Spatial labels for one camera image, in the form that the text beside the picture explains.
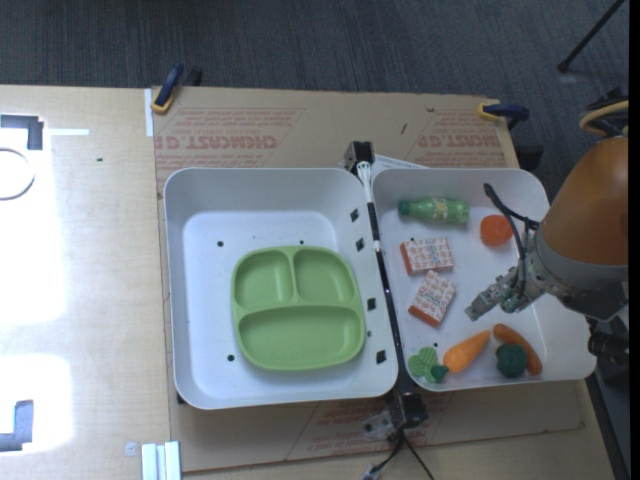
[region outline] gray carpet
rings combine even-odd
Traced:
[[[180,60],[206,86],[485,94],[530,110],[512,137],[543,146],[533,172],[553,200],[597,140],[580,111],[628,91],[628,1],[556,69],[614,2],[0,0],[0,84],[149,87]]]

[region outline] orange ball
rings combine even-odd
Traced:
[[[513,229],[504,215],[488,215],[480,223],[480,238],[489,247],[506,244],[512,236]]]

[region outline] light wood surface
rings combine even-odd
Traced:
[[[0,478],[137,479],[139,445],[170,439],[153,140],[142,89],[0,87],[0,114],[38,115],[32,189],[0,202],[0,410],[33,399],[33,443]],[[583,381],[584,428],[421,448],[436,479],[613,478]],[[357,479],[386,453],[189,475]],[[385,479],[425,478],[403,450]]]

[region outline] green bottle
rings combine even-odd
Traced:
[[[409,215],[424,222],[442,224],[466,224],[469,220],[469,203],[461,199],[427,197],[420,201],[400,201],[400,215]]]

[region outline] white tray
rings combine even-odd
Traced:
[[[479,240],[482,217],[498,213],[484,194],[485,182],[522,215],[540,219],[548,209],[538,180],[517,169],[388,169],[374,178],[384,262],[405,360],[421,347],[436,343],[441,357],[440,351],[448,346],[500,321],[530,340],[544,363],[543,373],[503,377],[495,367],[497,343],[491,338],[465,372],[447,375],[440,384],[414,380],[428,390],[450,391],[586,377],[596,364],[587,351],[586,321],[555,298],[543,296],[519,314],[508,315],[495,308],[475,322],[464,313],[475,296],[517,260],[515,247],[488,250]],[[434,227],[399,218],[400,199],[425,196],[467,200],[469,223],[462,228]],[[368,398],[392,389],[398,361],[367,202],[355,176],[337,168],[189,168],[168,179],[164,197],[175,383],[188,404],[222,409]],[[399,249],[411,237],[436,236],[449,240],[455,267],[445,275],[458,284],[438,329],[407,312],[420,276],[407,275]],[[243,357],[235,341],[231,273],[248,252],[300,244],[329,248],[353,269],[365,313],[365,344],[354,359],[335,367],[308,372],[262,370]]]

